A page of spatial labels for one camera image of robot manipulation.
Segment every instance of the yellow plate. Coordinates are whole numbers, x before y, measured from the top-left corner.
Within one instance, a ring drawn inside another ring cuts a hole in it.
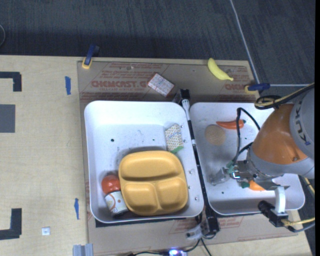
[[[126,206],[138,215],[173,213],[188,201],[183,166],[176,155],[168,151],[126,155],[119,165],[119,179]]]

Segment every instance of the light wood surface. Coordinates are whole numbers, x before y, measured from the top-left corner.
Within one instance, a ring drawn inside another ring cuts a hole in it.
[[[0,56],[0,71],[22,74],[22,92],[13,92],[12,79],[0,79],[0,104],[15,104],[16,108],[15,133],[0,133],[0,230],[10,227],[11,209],[22,208],[22,235],[0,240],[1,256],[71,256],[73,245],[89,242],[77,76],[77,62],[82,60]],[[196,64],[200,60],[152,62]],[[65,76],[71,78],[71,95],[66,93]],[[51,235],[42,235],[43,227],[50,227]],[[304,232],[208,248],[214,256],[312,255]],[[198,246],[188,255],[208,254]]]

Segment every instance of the black floor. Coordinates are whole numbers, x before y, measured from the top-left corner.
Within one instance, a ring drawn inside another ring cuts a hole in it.
[[[257,83],[309,84],[315,23],[316,0],[1,0],[0,54],[83,57],[96,43],[100,57],[248,60]]]

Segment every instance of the banana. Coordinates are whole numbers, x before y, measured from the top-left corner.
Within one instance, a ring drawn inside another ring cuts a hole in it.
[[[211,73],[220,80],[230,80],[230,81],[234,80],[233,77],[228,76],[226,72],[224,72],[218,67],[218,65],[216,64],[213,58],[209,58],[208,68],[211,71]]]

